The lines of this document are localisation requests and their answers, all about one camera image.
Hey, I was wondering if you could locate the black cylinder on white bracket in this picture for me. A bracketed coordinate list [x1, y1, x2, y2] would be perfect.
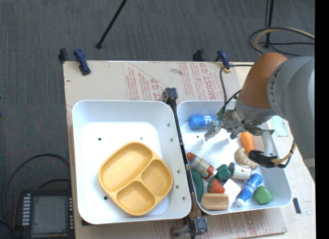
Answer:
[248, 131, 280, 169]

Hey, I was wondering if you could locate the red strawberry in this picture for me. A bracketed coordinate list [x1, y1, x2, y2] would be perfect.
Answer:
[207, 177, 226, 194]

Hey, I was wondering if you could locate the white can grey lid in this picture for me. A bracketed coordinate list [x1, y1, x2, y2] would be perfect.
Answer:
[228, 162, 252, 181]

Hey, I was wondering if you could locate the yellow divided plate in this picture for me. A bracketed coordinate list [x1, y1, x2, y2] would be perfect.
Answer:
[97, 141, 174, 217]

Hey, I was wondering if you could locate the white plastic tray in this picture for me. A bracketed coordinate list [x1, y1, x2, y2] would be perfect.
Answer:
[176, 100, 293, 216]
[71, 99, 193, 225]

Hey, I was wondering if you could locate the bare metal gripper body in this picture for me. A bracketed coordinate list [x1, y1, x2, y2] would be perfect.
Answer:
[219, 109, 263, 134]

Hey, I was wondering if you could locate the red and white bottle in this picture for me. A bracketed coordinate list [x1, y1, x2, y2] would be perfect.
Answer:
[186, 152, 218, 181]

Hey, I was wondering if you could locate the blue and white bottle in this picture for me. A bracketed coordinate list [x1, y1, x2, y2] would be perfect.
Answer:
[235, 172, 264, 208]

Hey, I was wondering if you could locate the tan bread loaf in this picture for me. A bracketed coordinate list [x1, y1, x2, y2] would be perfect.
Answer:
[200, 192, 230, 211]

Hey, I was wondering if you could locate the orange carrot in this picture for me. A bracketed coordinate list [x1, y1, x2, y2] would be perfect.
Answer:
[239, 131, 255, 155]

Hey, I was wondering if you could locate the black block with thin wires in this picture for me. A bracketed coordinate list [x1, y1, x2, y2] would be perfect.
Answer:
[161, 87, 179, 103]
[188, 215, 209, 235]

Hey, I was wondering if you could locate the thin black rod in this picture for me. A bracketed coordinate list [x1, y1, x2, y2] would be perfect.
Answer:
[169, 98, 200, 218]

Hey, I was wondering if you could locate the dark green pepper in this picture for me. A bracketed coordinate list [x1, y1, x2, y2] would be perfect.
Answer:
[215, 163, 233, 182]

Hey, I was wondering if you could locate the white carton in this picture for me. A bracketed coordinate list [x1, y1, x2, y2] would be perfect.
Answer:
[223, 178, 243, 203]

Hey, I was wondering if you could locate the light green apple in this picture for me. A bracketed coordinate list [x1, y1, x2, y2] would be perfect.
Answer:
[253, 185, 273, 205]

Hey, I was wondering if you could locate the brown cardboard board red print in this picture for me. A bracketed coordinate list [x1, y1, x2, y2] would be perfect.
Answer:
[62, 60, 288, 239]

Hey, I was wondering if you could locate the beige croissant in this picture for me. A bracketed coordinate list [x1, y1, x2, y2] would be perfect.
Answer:
[234, 147, 261, 170]

